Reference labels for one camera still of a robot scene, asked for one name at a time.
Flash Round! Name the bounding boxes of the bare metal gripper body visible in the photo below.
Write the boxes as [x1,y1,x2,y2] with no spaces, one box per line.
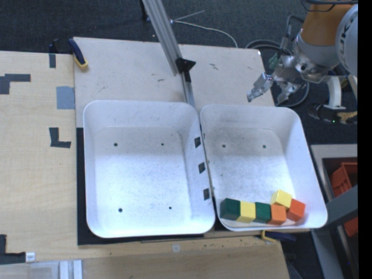
[271,53,331,84]

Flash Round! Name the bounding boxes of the white plastic tray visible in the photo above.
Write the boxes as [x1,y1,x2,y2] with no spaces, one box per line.
[199,103,329,233]
[83,99,217,239]

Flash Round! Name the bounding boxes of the yellow cube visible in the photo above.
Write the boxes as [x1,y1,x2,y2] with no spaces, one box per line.
[235,201,257,224]
[270,189,293,210]

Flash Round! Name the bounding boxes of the orange cube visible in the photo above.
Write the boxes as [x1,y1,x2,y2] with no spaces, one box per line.
[285,198,307,223]
[266,204,288,226]

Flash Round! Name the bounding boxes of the green cube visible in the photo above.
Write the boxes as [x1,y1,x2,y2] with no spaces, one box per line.
[219,198,241,221]
[252,202,273,224]

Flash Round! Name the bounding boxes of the black cylinder on white bracket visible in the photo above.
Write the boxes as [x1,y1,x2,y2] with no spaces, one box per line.
[307,76,350,124]

